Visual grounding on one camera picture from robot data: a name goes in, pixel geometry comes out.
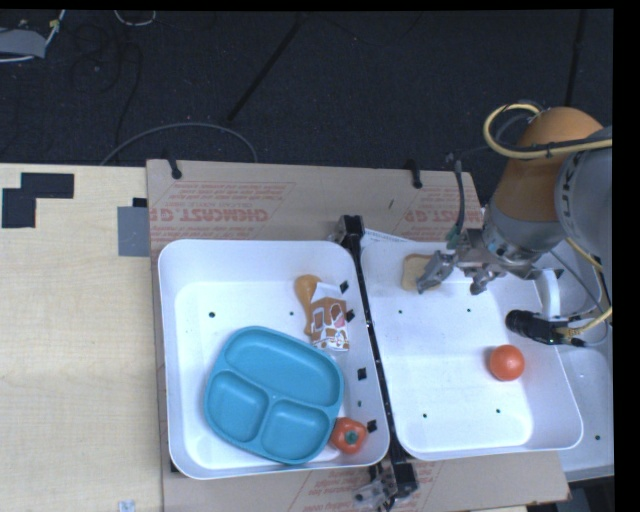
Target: blue plate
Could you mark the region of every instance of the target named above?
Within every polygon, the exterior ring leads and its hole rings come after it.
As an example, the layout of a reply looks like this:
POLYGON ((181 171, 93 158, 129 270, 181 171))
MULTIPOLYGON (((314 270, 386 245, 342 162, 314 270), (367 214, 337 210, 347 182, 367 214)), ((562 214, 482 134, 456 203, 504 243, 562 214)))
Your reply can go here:
POLYGON ((342 404, 336 362, 309 343, 245 327, 225 343, 204 395, 213 431, 245 450, 303 464, 327 444, 342 404))

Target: white tray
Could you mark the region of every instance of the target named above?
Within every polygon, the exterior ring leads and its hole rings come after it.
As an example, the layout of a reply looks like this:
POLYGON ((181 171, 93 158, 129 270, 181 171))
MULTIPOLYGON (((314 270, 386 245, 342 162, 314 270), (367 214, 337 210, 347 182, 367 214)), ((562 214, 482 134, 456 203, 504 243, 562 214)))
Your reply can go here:
POLYGON ((195 479, 275 471, 369 466, 389 447, 389 429, 351 255, 323 241, 179 240, 158 261, 167 379, 169 451, 176 467, 195 479), (314 274, 348 283, 342 298, 353 310, 350 350, 336 357, 344 377, 340 416, 372 431, 355 455, 331 445, 310 462, 284 465, 218 437, 206 422, 203 397, 222 346, 238 329, 263 326, 301 340, 305 313, 294 281, 314 274))
POLYGON ((513 309, 540 311, 532 281, 508 275, 473 296, 471 279, 456 268, 423 294, 401 287, 407 255, 445 248, 380 241, 362 254, 400 444, 422 460, 575 446, 582 419, 558 350, 504 323, 513 309), (524 374, 510 382, 496 380, 487 367, 492 348, 505 343, 526 360, 524 374))

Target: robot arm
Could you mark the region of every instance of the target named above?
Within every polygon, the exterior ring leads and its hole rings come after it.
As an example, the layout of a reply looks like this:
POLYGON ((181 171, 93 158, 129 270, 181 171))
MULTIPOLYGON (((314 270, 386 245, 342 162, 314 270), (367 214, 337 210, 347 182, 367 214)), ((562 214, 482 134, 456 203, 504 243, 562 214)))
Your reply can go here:
MULTIPOLYGON (((505 105, 485 121, 487 144, 509 158, 496 192, 485 209, 482 229, 460 233, 453 254, 437 254, 416 284, 420 293, 460 268, 478 295, 507 273, 544 279, 535 263, 562 240, 601 265, 612 300, 612 128, 603 128, 570 107, 541 110, 530 103, 505 105), (501 113, 533 114, 517 146, 496 141, 491 128, 501 113)), ((513 312, 510 329, 548 344, 566 342, 574 332, 566 322, 513 312)))

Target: dark background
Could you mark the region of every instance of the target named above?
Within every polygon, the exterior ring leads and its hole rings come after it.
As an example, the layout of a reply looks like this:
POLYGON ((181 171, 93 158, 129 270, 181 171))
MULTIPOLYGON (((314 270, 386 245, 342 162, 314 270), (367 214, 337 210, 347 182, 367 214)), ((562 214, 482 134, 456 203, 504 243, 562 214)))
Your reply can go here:
MULTIPOLYGON (((0 27, 46 37, 59 14, 0 9, 0 27)), ((0 53, 0 162, 442 170, 453 154, 485 204, 506 164, 482 137, 499 106, 613 124, 613 25, 613 9, 68 10, 44 59, 0 53)), ((585 489, 592 512, 614 509, 612 479, 585 489)))

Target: tomato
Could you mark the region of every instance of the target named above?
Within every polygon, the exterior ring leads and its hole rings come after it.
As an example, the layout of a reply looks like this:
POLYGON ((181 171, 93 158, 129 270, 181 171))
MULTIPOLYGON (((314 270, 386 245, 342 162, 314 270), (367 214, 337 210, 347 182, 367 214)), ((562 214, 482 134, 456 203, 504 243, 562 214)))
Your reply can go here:
POLYGON ((360 450, 366 437, 367 427, 351 418, 341 417, 336 420, 329 440, 338 450, 352 454, 360 450))
POLYGON ((517 379, 524 372, 524 366, 522 352, 513 345, 500 345, 489 357, 489 370, 499 380, 517 379))

